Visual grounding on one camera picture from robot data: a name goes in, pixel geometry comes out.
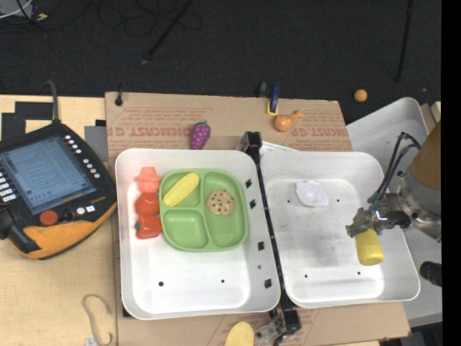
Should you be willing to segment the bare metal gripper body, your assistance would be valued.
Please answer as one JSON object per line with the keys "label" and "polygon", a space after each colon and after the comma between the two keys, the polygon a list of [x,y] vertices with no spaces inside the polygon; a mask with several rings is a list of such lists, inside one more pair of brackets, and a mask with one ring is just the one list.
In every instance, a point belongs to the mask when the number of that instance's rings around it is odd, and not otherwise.
{"label": "bare metal gripper body", "polygon": [[374,212],[376,210],[388,218],[388,229],[396,226],[402,230],[413,228],[436,241],[442,240],[441,216],[423,206],[412,194],[385,193]]}

